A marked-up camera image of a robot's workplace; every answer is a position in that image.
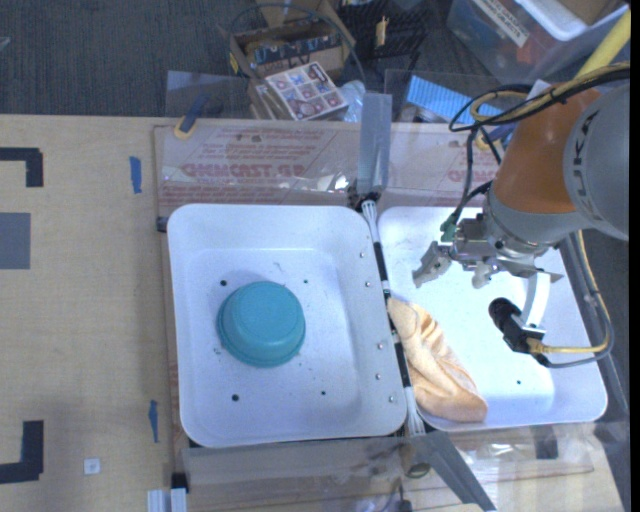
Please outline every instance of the wooden surface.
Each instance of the wooden surface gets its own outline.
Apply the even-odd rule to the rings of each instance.
[[[45,184],[26,188],[24,164],[0,162],[0,212],[31,214],[31,268],[0,270],[0,464],[20,459],[23,421],[43,420],[45,431],[44,473],[38,481],[0,485],[2,512],[144,510],[148,490],[169,486],[172,340],[152,139],[154,126],[167,123],[0,117],[1,146],[43,152]],[[139,194],[130,156],[142,164]],[[148,418],[152,400],[158,442]],[[486,483],[487,492],[500,510],[622,510],[602,447],[590,442],[592,471],[498,479]],[[84,460],[96,457],[101,472],[84,475]],[[191,499],[195,505],[197,496]],[[411,499],[415,510],[478,510],[442,487],[418,488]]]

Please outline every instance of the teal round object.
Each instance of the teal round object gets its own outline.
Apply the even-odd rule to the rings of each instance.
[[[238,288],[217,316],[223,346],[243,363],[267,368],[291,360],[305,336],[297,297],[284,286],[259,281]]]

